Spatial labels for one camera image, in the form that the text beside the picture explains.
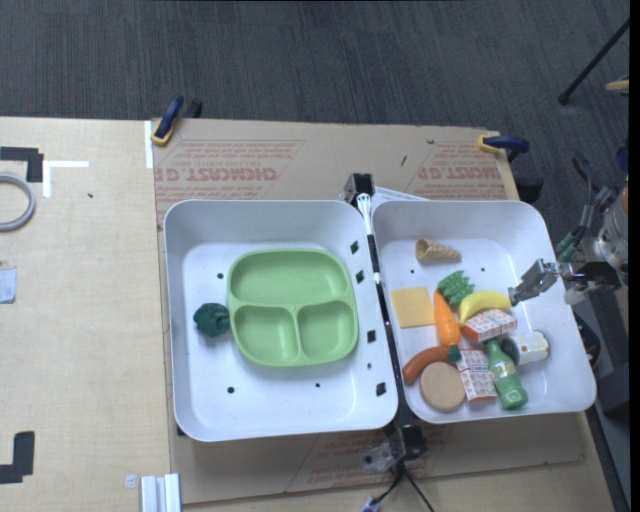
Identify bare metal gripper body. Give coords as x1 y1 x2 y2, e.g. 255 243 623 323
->
558 223 630 293

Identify yellow banana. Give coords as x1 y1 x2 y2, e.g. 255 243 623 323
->
457 289 514 328

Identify orange and white carton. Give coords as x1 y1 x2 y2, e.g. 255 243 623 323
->
459 307 519 345
454 347 499 403

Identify white can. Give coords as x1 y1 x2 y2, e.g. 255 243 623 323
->
499 329 552 367

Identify green toy vegetable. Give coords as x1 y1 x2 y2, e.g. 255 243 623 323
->
436 269 477 307

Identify orange carrot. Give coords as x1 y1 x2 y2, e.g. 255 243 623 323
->
432 289 463 363

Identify green bottle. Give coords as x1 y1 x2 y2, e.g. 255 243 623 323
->
483 336 530 412

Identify white plastic tray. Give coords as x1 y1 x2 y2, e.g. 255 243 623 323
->
163 199 400 444
371 199 599 426

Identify tan ice cream cone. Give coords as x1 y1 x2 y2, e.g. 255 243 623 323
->
414 237 463 265

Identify yellow cheese slice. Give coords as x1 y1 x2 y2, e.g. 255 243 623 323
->
389 285 438 330

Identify orange-brown sausage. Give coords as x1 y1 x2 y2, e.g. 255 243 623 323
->
401 344 454 385

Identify round tan biscuit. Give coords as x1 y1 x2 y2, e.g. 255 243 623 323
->
418 360 468 414

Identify thin black and white rod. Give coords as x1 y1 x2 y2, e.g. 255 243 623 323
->
357 193 404 429

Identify white paper sheet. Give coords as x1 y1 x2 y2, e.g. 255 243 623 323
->
371 185 432 203

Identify black tripod leg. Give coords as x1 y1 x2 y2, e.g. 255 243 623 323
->
557 18 630 106

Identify green divided plate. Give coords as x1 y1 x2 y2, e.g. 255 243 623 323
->
226 247 361 368

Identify brown cardboard board red print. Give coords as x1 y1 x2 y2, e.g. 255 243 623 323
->
151 117 587 507

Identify dark green broccoli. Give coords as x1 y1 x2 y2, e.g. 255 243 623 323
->
192 302 232 338

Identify white tape roll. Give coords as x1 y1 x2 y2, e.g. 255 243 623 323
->
0 172 38 233

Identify black block with thin wires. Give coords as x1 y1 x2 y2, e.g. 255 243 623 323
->
361 423 430 472
342 172 377 204

